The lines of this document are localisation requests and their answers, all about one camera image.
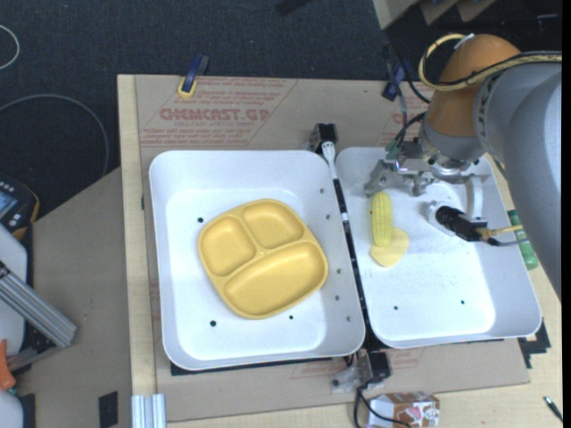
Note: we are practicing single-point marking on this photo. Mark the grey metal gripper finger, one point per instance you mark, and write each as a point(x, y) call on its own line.
point(375, 180)
point(419, 187)

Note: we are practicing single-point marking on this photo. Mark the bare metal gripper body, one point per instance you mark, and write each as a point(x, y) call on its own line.
point(412, 161)

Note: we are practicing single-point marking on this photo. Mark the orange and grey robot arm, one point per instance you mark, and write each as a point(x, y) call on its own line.
point(522, 127)

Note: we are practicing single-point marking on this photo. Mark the yellow corn cob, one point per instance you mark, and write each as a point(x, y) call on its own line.
point(382, 216)

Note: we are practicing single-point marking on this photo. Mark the thin black and white rod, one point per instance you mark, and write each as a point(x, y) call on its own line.
point(343, 208)

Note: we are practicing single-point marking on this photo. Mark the white plastic tray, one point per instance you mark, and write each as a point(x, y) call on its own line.
point(437, 283)
point(187, 283)

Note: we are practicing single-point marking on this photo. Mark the yellow divided plate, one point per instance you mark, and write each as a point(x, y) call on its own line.
point(263, 261)

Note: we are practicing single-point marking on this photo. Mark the brown cardboard board red print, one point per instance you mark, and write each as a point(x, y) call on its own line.
point(250, 105)

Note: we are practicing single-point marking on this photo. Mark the brown and white carton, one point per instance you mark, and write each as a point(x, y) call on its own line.
point(406, 410)

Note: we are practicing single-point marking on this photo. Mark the black pen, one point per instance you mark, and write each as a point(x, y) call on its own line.
point(553, 408)

